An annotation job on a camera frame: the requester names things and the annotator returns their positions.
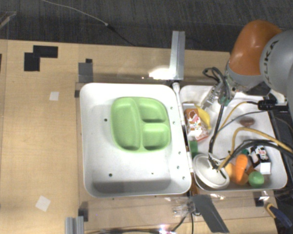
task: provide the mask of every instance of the white sink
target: white sink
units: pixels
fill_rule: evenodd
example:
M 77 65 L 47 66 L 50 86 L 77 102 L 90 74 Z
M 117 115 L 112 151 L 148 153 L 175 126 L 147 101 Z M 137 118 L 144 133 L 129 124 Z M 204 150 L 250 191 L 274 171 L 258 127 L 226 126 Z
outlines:
M 111 106 L 122 97 L 153 98 L 167 110 L 170 144 L 158 151 L 124 151 L 114 143 Z M 89 83 L 80 92 L 84 186 L 94 197 L 172 195 L 191 176 L 175 93 L 164 85 Z
M 194 85 L 185 86 L 180 91 L 180 100 L 182 103 L 193 102 L 193 103 L 199 104 L 204 99 L 204 97 L 208 94 L 211 88 L 212 88 L 211 86 L 194 86 Z M 258 97 L 258 96 L 247 96 L 243 93 L 236 93 L 234 99 L 230 102 L 228 107 L 225 107 L 221 124 L 225 120 L 229 112 L 238 103 L 242 101 L 246 101 L 246 100 L 257 102 L 262 99 L 263 99 L 262 97 Z M 210 108 L 207 109 L 207 112 L 210 115 L 211 126 L 213 128 L 218 118 L 219 109 L 220 109 L 220 105 L 218 104 L 217 101 Z M 259 111 L 256 105 L 242 104 L 233 112 L 228 122 L 230 122 L 231 119 L 234 119 L 242 114 L 253 112 L 253 111 Z M 272 137 L 275 137 L 273 128 L 270 122 L 270 118 L 267 112 L 252 114 L 248 116 L 255 119 L 255 124 L 251 126 L 251 128 L 257 129 Z M 242 125 L 237 120 L 231 123 L 230 125 L 228 125 L 228 127 L 222 130 L 220 134 L 218 135 L 216 142 L 214 144 L 213 154 L 217 156 L 219 159 L 225 158 L 228 155 L 228 150 L 231 149 L 232 135 L 234 131 L 239 127 L 242 127 Z M 210 141 L 211 135 L 208 138 L 198 142 L 199 153 L 202 153 L 202 154 L 208 153 L 209 141 Z M 264 139 L 262 136 L 257 135 L 255 133 L 241 131 L 238 133 L 236 137 L 235 146 L 237 147 L 245 139 L 256 139 L 256 138 Z M 264 185 L 261 188 L 253 188 L 248 184 L 245 186 L 239 186 L 230 182 L 229 187 L 227 187 L 226 189 L 223 189 L 224 191 L 272 190 L 272 189 L 281 189 L 286 185 L 287 173 L 282 161 L 281 154 L 279 153 L 279 151 L 271 147 L 265 147 L 265 148 L 271 160 L 272 166 L 271 166 L 271 175 L 264 175 L 265 177 Z M 199 180 L 198 180 L 198 183 L 199 183 L 199 186 L 204 190 L 215 191 L 214 189 L 207 187 L 203 182 Z

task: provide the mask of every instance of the white sticker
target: white sticker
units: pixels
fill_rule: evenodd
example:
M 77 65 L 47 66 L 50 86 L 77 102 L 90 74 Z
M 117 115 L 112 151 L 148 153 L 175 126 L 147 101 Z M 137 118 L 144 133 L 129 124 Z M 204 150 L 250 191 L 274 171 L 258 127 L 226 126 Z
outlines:
M 51 92 L 49 100 L 59 100 L 60 92 Z
M 36 203 L 36 207 L 44 212 L 46 212 L 48 210 L 48 207 L 51 203 L 50 199 L 47 199 L 44 196 L 40 196 L 40 198 L 38 199 L 37 203 Z

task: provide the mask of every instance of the green plate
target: green plate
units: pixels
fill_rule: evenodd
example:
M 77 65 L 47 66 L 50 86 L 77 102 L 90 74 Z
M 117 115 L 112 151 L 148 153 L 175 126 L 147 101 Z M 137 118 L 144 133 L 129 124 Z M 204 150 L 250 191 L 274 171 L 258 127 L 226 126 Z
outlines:
M 158 151 L 170 143 L 170 125 L 165 106 L 146 97 L 122 97 L 111 108 L 115 144 L 126 151 Z

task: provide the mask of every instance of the black carpet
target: black carpet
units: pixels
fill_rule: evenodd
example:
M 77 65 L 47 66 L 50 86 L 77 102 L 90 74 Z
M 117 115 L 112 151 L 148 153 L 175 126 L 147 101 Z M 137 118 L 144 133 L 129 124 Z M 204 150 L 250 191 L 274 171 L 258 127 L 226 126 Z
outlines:
M 263 19 L 293 29 L 293 0 L 48 0 L 107 22 L 136 46 L 169 48 L 173 30 L 187 49 L 230 51 L 241 28 Z M 103 23 L 40 0 L 0 0 L 16 11 L 9 39 L 130 45 Z

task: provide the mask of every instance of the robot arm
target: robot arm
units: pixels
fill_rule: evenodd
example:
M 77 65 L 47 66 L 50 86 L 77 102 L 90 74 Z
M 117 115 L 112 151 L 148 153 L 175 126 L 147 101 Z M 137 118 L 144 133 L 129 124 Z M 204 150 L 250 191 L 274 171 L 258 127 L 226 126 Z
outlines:
M 293 120 L 293 30 L 274 36 L 263 49 L 259 64 L 265 83 L 288 98 Z
M 231 92 L 245 92 L 261 82 L 288 99 L 293 119 L 293 30 L 255 20 L 239 34 L 226 66 Z

